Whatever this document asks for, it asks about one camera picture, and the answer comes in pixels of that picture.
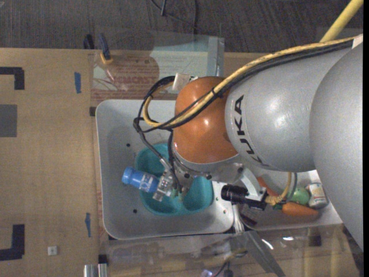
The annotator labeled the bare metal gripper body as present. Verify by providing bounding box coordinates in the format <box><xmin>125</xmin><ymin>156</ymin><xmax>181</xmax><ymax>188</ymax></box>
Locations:
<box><xmin>172</xmin><ymin>162</ymin><xmax>246</xmax><ymax>193</ymax></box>

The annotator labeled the blue plastic bottle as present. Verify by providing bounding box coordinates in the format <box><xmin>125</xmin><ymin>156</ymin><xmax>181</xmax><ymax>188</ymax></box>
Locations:
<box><xmin>121</xmin><ymin>166</ymin><xmax>160</xmax><ymax>195</ymax></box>

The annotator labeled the teal divided plate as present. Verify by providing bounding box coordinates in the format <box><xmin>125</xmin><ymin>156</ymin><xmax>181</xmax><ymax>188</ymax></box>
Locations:
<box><xmin>134</xmin><ymin>143</ymin><xmax>214</xmax><ymax>216</ymax></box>

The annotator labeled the white plastic tray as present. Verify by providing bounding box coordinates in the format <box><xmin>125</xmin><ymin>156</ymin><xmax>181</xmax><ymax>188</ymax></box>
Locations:
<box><xmin>235</xmin><ymin>169</ymin><xmax>344</xmax><ymax>232</ymax></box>
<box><xmin>95</xmin><ymin>99</ymin><xmax>235</xmax><ymax>240</ymax></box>

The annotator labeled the orange toy sausage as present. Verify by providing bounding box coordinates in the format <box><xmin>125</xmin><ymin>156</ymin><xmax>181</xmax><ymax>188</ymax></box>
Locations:
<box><xmin>256</xmin><ymin>177</ymin><xmax>280</xmax><ymax>198</ymax></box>

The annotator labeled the green round toy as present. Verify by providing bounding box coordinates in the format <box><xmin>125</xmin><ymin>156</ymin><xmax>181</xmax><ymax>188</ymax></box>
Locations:
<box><xmin>288</xmin><ymin>186</ymin><xmax>311</xmax><ymax>206</ymax></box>

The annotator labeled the orange carrot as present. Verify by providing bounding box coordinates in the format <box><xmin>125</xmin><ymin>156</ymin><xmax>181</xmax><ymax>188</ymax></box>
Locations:
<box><xmin>281</xmin><ymin>201</ymin><xmax>319</xmax><ymax>217</ymax></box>

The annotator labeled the white small can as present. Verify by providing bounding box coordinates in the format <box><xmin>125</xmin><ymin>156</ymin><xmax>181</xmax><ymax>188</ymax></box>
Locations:
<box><xmin>306</xmin><ymin>182</ymin><xmax>330</xmax><ymax>209</ymax></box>

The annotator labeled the black cylinder on white bracket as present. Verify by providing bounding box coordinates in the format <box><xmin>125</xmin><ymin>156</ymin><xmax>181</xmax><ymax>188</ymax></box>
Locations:
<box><xmin>221</xmin><ymin>168</ymin><xmax>268</xmax><ymax>212</ymax></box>

